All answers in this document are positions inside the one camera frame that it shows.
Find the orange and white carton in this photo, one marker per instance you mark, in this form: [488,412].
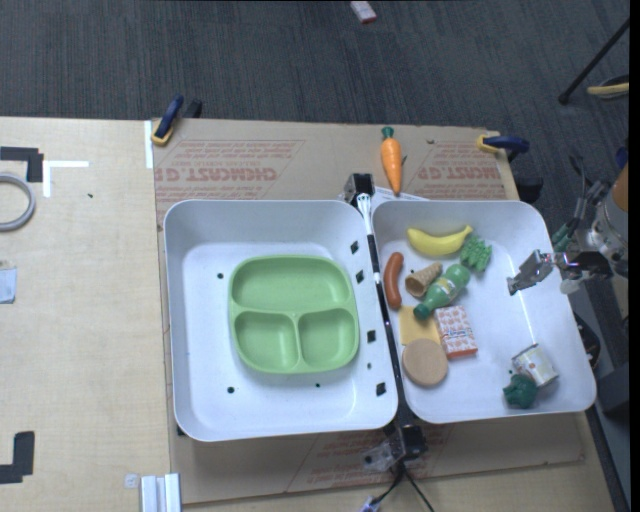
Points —
[456,332]

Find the white and red packet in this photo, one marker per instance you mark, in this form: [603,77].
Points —
[364,12]

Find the brown cardboard board red print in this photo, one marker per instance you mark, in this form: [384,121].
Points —
[280,165]

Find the tan ice cream cone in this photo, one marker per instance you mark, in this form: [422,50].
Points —
[422,281]

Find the white plastic tray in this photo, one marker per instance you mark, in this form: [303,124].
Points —
[500,320]
[205,350]

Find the red sausage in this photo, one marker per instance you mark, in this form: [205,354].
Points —
[393,280]

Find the green broccoli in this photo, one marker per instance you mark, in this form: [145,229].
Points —
[520,392]

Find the thin black and white rod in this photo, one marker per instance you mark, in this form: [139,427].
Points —
[381,295]

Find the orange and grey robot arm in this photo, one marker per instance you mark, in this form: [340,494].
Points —
[622,187]

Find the green divided plate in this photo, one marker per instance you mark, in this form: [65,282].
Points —
[292,280]

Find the orange carrot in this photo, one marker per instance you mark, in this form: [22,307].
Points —
[392,162]

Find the white paper sheet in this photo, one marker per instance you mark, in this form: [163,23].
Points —
[395,193]

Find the white tape roll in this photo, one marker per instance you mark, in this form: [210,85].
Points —
[31,200]

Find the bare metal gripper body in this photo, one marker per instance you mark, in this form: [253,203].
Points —
[602,252]

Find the yellow cheese slice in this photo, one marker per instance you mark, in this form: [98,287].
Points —
[415,327]

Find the white can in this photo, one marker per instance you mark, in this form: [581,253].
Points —
[536,365]

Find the yellow banana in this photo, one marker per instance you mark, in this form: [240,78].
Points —
[435,242]

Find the round tan biscuit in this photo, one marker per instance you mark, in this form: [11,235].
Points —
[425,362]

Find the green bottle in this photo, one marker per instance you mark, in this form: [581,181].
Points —
[445,289]

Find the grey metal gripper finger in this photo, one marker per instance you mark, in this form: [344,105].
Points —
[537,261]
[520,284]

